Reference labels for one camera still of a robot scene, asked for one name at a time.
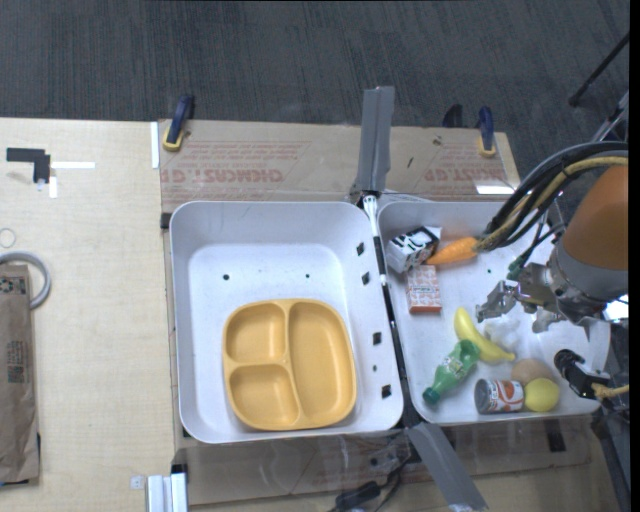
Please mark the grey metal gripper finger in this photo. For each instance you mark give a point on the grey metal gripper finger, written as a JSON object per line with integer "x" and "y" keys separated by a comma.
{"x": 546, "y": 321}
{"x": 497, "y": 300}

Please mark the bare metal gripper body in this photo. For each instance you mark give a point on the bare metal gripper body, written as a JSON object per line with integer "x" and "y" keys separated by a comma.
{"x": 542, "y": 287}

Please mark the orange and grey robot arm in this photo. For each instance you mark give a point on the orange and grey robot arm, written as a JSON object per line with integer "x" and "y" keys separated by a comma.
{"x": 597, "y": 220}

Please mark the yellow banana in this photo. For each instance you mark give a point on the yellow banana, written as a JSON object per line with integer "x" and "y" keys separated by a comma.
{"x": 472, "y": 332}

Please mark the beige egg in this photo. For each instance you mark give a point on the beige egg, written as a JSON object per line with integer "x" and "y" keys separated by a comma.
{"x": 530, "y": 370}

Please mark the white plastic tray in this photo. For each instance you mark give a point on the white plastic tray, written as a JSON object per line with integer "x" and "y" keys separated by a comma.
{"x": 260, "y": 240}
{"x": 450, "y": 325}

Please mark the orange carrot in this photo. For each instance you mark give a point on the orange carrot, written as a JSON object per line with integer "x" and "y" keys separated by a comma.
{"x": 452, "y": 251}

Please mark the orange and white packet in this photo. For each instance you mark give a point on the orange and white packet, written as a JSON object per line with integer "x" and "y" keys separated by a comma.
{"x": 424, "y": 290}

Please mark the yellow lemon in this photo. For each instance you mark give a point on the yellow lemon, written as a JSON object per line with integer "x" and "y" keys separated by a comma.
{"x": 541, "y": 395}

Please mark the green plastic bottle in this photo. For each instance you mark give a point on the green plastic bottle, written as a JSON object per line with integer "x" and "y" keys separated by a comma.
{"x": 452, "y": 370}

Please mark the orange and white can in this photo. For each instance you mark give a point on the orange and white can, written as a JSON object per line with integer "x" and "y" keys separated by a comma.
{"x": 500, "y": 396}

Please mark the white and black carton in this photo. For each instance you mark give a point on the white and black carton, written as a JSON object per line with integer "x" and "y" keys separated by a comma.
{"x": 410, "y": 247}

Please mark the yellow divided plate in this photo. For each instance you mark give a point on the yellow divided plate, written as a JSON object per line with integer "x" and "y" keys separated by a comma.
{"x": 320, "y": 360}

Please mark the brown cardboard board red print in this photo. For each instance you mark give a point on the brown cardboard board red print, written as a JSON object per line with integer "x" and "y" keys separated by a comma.
{"x": 280, "y": 165}

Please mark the brown paper bag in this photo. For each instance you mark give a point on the brown paper bag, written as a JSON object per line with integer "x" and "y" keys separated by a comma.
{"x": 17, "y": 375}

